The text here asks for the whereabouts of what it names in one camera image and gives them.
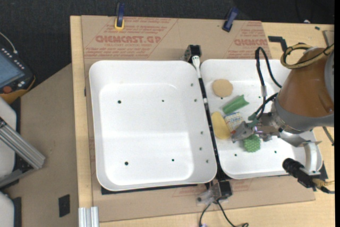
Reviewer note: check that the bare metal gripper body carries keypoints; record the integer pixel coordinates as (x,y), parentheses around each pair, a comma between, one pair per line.
(267,125)

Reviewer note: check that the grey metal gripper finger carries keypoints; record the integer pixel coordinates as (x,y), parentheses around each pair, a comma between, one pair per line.
(264,137)
(240,133)

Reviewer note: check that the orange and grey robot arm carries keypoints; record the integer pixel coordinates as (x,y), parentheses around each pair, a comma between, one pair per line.
(302,87)

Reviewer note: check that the green grapes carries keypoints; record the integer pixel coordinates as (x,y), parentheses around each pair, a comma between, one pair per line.
(251,144)

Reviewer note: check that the small white carton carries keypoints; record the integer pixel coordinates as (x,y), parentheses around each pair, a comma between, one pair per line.
(233,120)

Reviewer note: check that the white plastic tray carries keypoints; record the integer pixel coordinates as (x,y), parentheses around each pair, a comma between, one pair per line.
(265,162)
(148,127)

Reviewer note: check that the green celery stick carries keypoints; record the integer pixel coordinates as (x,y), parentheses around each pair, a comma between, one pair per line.
(235,104)

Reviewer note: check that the tan round biscuit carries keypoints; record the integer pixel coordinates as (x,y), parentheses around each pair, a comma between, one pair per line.
(222,87)

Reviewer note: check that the thin black and white rod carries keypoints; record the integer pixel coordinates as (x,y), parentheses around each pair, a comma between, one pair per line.
(204,98)

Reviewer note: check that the brown cardboard board red print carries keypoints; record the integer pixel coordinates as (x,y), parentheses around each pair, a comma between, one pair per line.
(148,37)

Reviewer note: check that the black cylinder on white bracket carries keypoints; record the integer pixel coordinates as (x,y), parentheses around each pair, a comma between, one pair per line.
(295,167)

